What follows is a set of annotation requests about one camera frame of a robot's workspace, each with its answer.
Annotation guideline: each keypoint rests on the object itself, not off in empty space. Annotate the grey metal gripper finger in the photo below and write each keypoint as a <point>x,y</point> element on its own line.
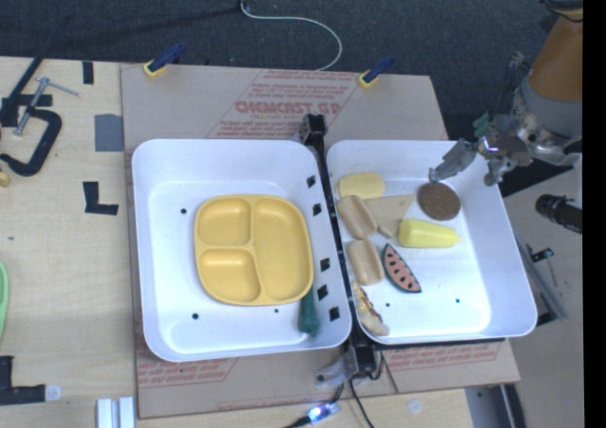
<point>499,171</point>
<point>455,161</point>

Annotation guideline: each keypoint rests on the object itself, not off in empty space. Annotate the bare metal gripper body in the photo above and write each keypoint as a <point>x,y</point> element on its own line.
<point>535,144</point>

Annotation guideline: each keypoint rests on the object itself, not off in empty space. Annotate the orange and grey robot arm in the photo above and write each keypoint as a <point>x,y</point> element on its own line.
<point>558,52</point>

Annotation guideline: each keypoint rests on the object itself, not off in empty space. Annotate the brown round biscuit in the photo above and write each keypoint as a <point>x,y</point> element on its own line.
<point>439,201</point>

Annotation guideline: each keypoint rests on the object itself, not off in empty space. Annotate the yellow toy corn cob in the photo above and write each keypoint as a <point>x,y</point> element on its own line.
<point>423,233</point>

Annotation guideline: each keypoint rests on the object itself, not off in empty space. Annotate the tan toy triangular slice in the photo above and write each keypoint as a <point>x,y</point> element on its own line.
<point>390,208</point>

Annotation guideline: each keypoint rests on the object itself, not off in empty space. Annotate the pale yellow toy cheese block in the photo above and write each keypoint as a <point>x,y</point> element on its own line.
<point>361,185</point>

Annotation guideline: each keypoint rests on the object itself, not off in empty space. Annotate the tan toy bread bun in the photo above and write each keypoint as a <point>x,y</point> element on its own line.
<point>356,216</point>
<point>365,261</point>

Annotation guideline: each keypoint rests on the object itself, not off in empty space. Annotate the red toy watermelon slice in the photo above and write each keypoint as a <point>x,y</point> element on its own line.
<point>400,272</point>

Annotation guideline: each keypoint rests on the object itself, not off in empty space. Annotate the white plastic tray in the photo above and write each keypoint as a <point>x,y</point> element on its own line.
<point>170,274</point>
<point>454,293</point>

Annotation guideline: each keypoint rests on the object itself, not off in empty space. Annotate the thin black rod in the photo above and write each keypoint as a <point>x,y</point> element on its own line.
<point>333,208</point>

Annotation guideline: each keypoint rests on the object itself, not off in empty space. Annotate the yellow divided plate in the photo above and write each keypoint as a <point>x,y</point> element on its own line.
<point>279,246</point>

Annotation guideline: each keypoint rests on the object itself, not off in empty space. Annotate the dark green toy cucumber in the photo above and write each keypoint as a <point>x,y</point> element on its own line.
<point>308,315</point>

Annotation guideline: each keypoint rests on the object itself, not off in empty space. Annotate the brown cardboard board, red print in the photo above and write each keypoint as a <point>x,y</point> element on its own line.
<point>189,104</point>

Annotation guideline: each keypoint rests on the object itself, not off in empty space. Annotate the black cylinder on white bracket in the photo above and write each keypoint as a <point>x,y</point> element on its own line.
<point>561,212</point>

